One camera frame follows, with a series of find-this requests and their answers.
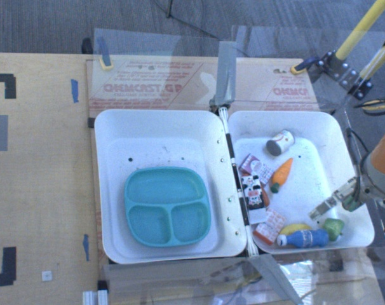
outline dark gray floor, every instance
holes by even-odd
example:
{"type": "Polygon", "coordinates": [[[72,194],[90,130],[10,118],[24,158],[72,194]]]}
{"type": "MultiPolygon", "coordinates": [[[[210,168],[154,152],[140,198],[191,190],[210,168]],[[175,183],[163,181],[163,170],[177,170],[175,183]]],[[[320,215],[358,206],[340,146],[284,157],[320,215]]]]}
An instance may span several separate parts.
{"type": "MultiPolygon", "coordinates": [[[[307,58],[338,48],[376,0],[0,0],[0,52],[81,53],[84,38],[95,29],[150,32],[231,39],[233,27],[253,27],[245,52],[253,57],[307,58]],[[200,32],[183,20],[204,29],[200,32]]],[[[355,69],[374,56],[385,40],[385,12],[347,61],[355,69]]],[[[372,77],[365,100],[385,97],[385,64],[372,77]]],[[[327,78],[314,84],[344,90],[327,78]]],[[[348,115],[369,150],[385,132],[385,116],[367,116],[352,105],[348,115]]],[[[376,211],[385,218],[382,211],[376,211]]],[[[377,237],[377,245],[385,245],[377,237]]]]}

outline white plastic tray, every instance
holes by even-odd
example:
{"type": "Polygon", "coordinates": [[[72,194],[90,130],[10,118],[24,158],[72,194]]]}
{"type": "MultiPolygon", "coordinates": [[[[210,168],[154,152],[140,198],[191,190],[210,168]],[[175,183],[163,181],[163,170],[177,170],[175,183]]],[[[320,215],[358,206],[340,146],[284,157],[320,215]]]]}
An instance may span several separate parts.
{"type": "Polygon", "coordinates": [[[208,111],[108,110],[95,120],[107,256],[120,264],[198,257],[230,257],[247,244],[231,159],[221,120],[208,111]],[[181,166],[203,179],[210,200],[211,228],[193,245],[148,247],[126,223],[126,178],[139,168],[181,166]]]}
{"type": "MultiPolygon", "coordinates": [[[[366,205],[354,212],[339,205],[318,222],[308,216],[315,206],[355,176],[341,128],[332,116],[323,112],[241,111],[229,118],[229,130],[238,165],[248,153],[274,169],[286,159],[294,158],[290,175],[279,193],[273,194],[267,186],[270,207],[286,217],[286,224],[303,222],[317,229],[327,217],[343,220],[342,236],[324,249],[366,247],[373,242],[374,227],[366,205]],[[282,129],[294,134],[295,144],[275,157],[267,152],[266,142],[282,129]]],[[[254,241],[271,254],[304,251],[270,246],[256,236],[254,241]]]]}

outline table surface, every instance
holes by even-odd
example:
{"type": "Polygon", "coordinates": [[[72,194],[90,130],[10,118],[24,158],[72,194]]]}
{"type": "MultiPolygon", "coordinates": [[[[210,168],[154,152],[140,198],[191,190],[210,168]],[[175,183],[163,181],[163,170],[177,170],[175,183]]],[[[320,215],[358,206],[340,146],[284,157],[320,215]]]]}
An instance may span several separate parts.
{"type": "MultiPolygon", "coordinates": [[[[16,99],[5,99],[0,83],[0,116],[8,119],[7,150],[0,151],[0,273],[3,249],[17,250],[17,278],[0,287],[0,304],[81,304],[85,290],[97,289],[87,60],[92,56],[0,53],[0,73],[17,80],[16,99]],[[44,271],[51,281],[42,281],[44,271]]],[[[381,295],[375,281],[369,288],[381,295]]]]}

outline white square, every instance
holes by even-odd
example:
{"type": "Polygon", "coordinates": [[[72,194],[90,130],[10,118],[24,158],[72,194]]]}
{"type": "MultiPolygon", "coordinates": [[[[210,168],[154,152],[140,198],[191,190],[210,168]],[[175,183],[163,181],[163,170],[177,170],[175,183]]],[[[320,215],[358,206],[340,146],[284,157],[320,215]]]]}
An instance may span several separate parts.
{"type": "Polygon", "coordinates": [[[43,281],[52,281],[53,280],[53,273],[51,271],[43,271],[41,273],[41,279],[43,281]]]}

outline white bottle cap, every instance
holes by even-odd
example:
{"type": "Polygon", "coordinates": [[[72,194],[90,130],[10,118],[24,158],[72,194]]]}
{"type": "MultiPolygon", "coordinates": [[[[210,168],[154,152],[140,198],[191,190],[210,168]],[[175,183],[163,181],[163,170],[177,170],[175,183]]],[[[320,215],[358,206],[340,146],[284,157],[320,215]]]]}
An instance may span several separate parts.
{"type": "Polygon", "coordinates": [[[287,236],[286,235],[279,235],[277,236],[276,243],[280,247],[284,247],[287,245],[287,236]]]}

